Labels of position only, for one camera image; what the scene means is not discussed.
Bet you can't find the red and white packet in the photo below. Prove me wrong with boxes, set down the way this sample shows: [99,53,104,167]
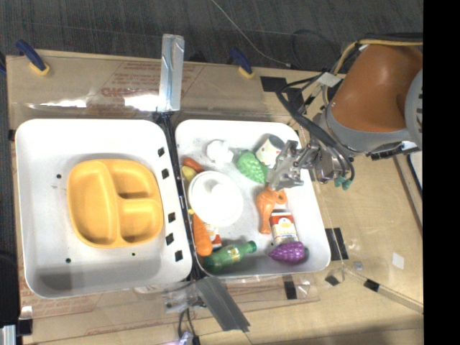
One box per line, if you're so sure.
[205,223,224,252]

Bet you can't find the black cylinder on white bracket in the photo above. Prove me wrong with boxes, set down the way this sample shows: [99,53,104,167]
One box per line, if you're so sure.
[365,140,422,161]

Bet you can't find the yellow divided plate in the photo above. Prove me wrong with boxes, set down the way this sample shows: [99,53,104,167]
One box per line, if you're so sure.
[66,158,165,249]

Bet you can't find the purple toy grapes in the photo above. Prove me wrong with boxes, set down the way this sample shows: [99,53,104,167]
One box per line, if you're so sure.
[267,241,311,265]

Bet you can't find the green plastic bottle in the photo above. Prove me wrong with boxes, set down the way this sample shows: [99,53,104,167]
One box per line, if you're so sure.
[203,240,259,275]

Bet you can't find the white bowl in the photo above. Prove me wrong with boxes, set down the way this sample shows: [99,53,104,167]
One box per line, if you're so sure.
[188,170,245,229]

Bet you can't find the red toy sausage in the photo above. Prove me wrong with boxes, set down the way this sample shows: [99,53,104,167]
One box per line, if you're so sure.
[182,157,206,174]

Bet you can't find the green toy grapes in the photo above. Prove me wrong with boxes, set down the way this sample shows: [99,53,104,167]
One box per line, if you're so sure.
[236,150,270,185]

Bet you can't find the orange toy chicken leg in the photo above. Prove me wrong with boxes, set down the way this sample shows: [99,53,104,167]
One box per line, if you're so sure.
[255,186,288,236]

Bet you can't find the orange toy carrot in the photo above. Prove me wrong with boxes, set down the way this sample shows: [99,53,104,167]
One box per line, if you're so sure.
[191,212,214,258]

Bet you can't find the yellow round toy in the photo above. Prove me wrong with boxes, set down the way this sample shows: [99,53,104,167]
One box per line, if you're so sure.
[180,165,198,184]

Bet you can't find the white toy cauliflower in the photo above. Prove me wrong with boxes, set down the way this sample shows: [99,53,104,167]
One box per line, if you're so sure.
[206,139,236,165]

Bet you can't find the white plastic tray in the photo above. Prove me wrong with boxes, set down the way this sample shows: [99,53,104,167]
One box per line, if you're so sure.
[174,119,332,278]
[14,118,193,299]

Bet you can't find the white patterned cup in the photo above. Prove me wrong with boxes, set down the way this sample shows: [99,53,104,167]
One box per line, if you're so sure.
[254,134,287,169]

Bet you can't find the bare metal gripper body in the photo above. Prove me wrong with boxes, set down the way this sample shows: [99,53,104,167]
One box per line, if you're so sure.
[297,143,348,185]

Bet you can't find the brown cardboard board, red print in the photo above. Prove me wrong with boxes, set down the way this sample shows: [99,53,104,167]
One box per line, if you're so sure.
[5,48,321,341]

